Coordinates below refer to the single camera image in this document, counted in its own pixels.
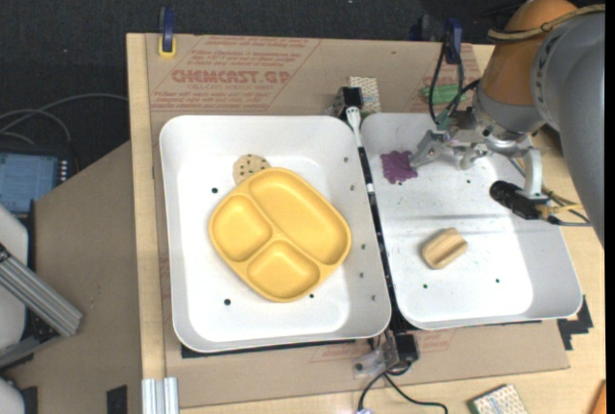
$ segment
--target white object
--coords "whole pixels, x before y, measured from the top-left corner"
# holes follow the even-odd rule
[[[28,263],[28,231],[0,204],[0,242],[21,263]],[[26,327],[26,305],[0,285],[0,355],[21,339]]]
[[[504,156],[461,170],[445,152],[420,166],[418,178],[391,184],[383,176],[380,156],[416,151],[432,127],[426,114],[376,113],[361,129],[404,317],[419,329],[444,329],[575,314],[582,295],[561,230],[526,221],[489,196],[496,180],[523,186]],[[431,269],[421,248],[445,228],[456,228],[468,249],[444,269]]]
[[[26,406],[19,391],[0,378],[0,412],[2,414],[24,414]]]
[[[353,132],[327,116],[179,116],[160,133],[172,316],[190,349],[213,353],[373,337],[391,316],[384,271]],[[292,303],[245,284],[213,249],[211,213],[234,189],[247,154],[296,172],[352,230],[343,264]]]
[[[141,382],[142,414],[180,414],[180,395],[175,377],[146,378]]]

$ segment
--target wire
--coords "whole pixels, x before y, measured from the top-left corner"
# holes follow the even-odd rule
[[[405,367],[403,370],[397,371],[397,372],[390,372],[390,371],[386,372],[385,371],[385,372],[380,373],[379,375],[376,375],[374,378],[372,378],[372,380],[367,384],[367,386],[361,392],[361,396],[358,399],[357,412],[360,412],[361,410],[363,410],[363,404],[365,402],[365,397],[367,396],[367,392],[369,392],[370,388],[372,388],[374,383],[376,383],[379,379],[384,377],[384,379],[386,379],[391,384],[391,386],[397,391],[397,393],[400,394],[408,402],[415,403],[416,405],[425,405],[427,407],[440,407],[444,410],[444,414],[448,414],[449,409],[443,403],[417,401],[413,399],[412,397],[410,397],[409,395],[407,395],[406,393],[404,393],[402,389],[398,387],[395,384],[395,382],[390,378],[391,375],[397,376],[397,377],[400,375],[403,375],[409,368],[410,368],[410,365]]]
[[[435,70],[433,71],[433,77],[431,78],[430,92],[428,95],[428,102],[427,102],[430,108],[431,120],[433,120],[435,124],[437,124],[438,121],[435,118],[435,112],[433,111],[433,91],[435,90],[435,83],[437,82],[438,76],[440,75],[440,67],[442,67],[442,61],[444,60],[445,50],[446,50],[446,39],[445,41],[442,42],[442,47],[440,48],[440,56],[438,57],[438,62],[435,65]]]
[[[523,166],[523,162],[520,159],[514,159],[514,158],[508,158],[508,160],[510,161],[512,166],[514,166],[515,169],[521,174],[521,176],[525,178],[526,172]],[[577,209],[583,209],[583,204],[573,202],[569,199],[565,199],[557,195],[555,192],[550,190],[544,184],[542,184],[541,190],[547,196],[549,200],[554,201],[556,204],[558,204],[558,207],[549,207],[547,205],[536,206],[539,210],[543,212],[545,221],[547,221],[548,223],[551,223],[552,225],[558,225],[558,226],[579,227],[579,228],[586,228],[586,227],[591,226],[591,222],[589,221],[587,216],[577,211]],[[557,214],[563,211],[568,211],[571,214],[574,214],[577,218],[579,218],[583,222],[575,223],[575,222],[562,221],[561,219],[554,216],[554,214]]]
[[[412,397],[410,397],[409,395],[405,394],[402,389],[400,387],[398,387],[395,382],[389,377],[389,375],[387,373],[384,374],[384,378],[386,379],[386,381],[388,381],[391,386],[397,391],[398,394],[400,394],[404,399],[406,399],[408,402],[412,402],[415,403],[417,405],[425,405],[427,407],[440,407],[441,409],[444,410],[444,414],[448,414],[449,409],[447,408],[446,405],[444,405],[443,403],[440,402],[423,402],[423,401],[417,401],[416,399],[413,399]]]
[[[2,115],[0,115],[0,120],[13,116],[13,115],[19,115],[21,113],[28,113],[28,115],[24,115],[23,117],[21,117],[22,119],[24,119],[24,117],[30,118],[33,115],[43,115],[47,118],[50,118],[64,130],[64,134],[66,135],[66,141],[69,143],[72,142],[72,136],[70,135],[70,131],[66,127],[66,124],[64,124],[56,115],[49,113],[48,111],[45,111],[45,110],[41,110],[41,109],[13,110],[13,111],[9,111],[7,113],[3,113]],[[3,127],[2,129],[0,129],[0,134],[4,134],[8,129],[10,129],[14,125],[15,125],[15,122],[12,122],[8,126]]]
[[[433,110],[433,93],[435,91],[435,84],[437,83],[438,76],[440,74],[440,68],[442,67],[442,61],[444,60],[444,54],[446,52],[447,43],[448,43],[448,35],[445,35],[442,38],[442,47],[440,48],[440,55],[435,65],[435,70],[433,71],[433,77],[431,78],[430,90],[428,93],[427,103],[430,109],[430,117],[431,117],[431,120],[436,125],[439,124],[439,122],[435,115],[435,111]],[[463,86],[463,83],[465,82],[465,71],[463,68],[463,60],[461,59],[461,56],[459,55],[459,53],[454,47],[453,47],[453,51],[455,54],[455,60],[458,63],[458,67],[457,67],[458,80],[457,80],[457,95],[455,96],[455,98],[453,98],[453,100],[451,100],[451,102],[449,102],[449,105],[447,105],[446,108],[444,108],[443,110],[443,111],[447,110],[449,116],[452,116],[456,112],[457,108],[459,107],[459,103],[461,102],[461,97],[463,96],[463,93],[469,91],[470,89],[475,88],[479,84],[479,81],[473,81],[468,85],[470,87]]]
[[[372,380],[363,389],[363,391],[361,392],[361,396],[358,398],[357,412],[360,412],[363,410],[363,402],[365,402],[365,397],[367,396],[367,392],[369,392],[369,389],[372,388],[372,385],[376,383],[379,379],[381,379],[385,373],[386,372],[382,372],[379,375],[376,375],[375,377],[373,377]]]
[[[23,142],[27,142],[28,144],[31,144],[33,146],[37,145],[30,137],[26,137],[25,135],[22,135],[22,134],[18,134],[18,133],[0,133],[0,135],[6,135],[8,137],[14,137],[15,139],[19,139],[19,140],[21,140]]]
[[[568,21],[576,16],[588,14],[590,12],[606,12],[606,5],[595,4],[592,6],[585,6],[584,8],[578,8],[574,11],[566,12],[556,19],[552,19],[546,23],[543,23],[537,28],[531,30],[519,30],[519,31],[507,31],[491,29],[487,33],[487,37],[494,43],[506,43],[512,41],[521,41],[528,38],[536,37],[538,35],[548,33],[557,25],[560,25],[564,21]]]
[[[44,110],[49,110],[53,107],[56,107],[58,105],[62,105],[68,102],[74,102],[77,100],[84,100],[86,98],[110,98],[113,100],[122,100],[124,102],[128,102],[128,98],[126,98],[125,96],[121,96],[121,95],[115,95],[112,93],[84,93],[81,95],[73,95],[73,96],[68,96],[66,98],[62,98],[60,100],[57,100],[55,102],[49,103],[43,107],[40,107],[39,109],[34,109],[35,112],[40,112],[40,111],[44,111]],[[10,129],[11,127],[14,127],[18,124],[20,124],[21,122],[24,122],[25,120],[28,120],[29,118],[31,118],[33,115],[35,115],[35,112],[32,112],[30,114],[24,115],[16,120],[13,120],[13,122],[11,122],[10,124],[6,125],[5,127],[3,127],[2,129],[0,129],[0,134],[6,132],[8,129]],[[8,113],[4,113],[2,115],[0,115],[0,120],[2,120],[3,118],[5,118],[8,115],[12,115],[14,114],[14,111],[12,112],[8,112]]]

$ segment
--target yellow plastic plate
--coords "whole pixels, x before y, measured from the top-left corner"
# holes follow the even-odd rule
[[[214,249],[255,291],[292,302],[323,282],[351,246],[344,218],[308,182],[267,168],[238,185],[209,219]]]

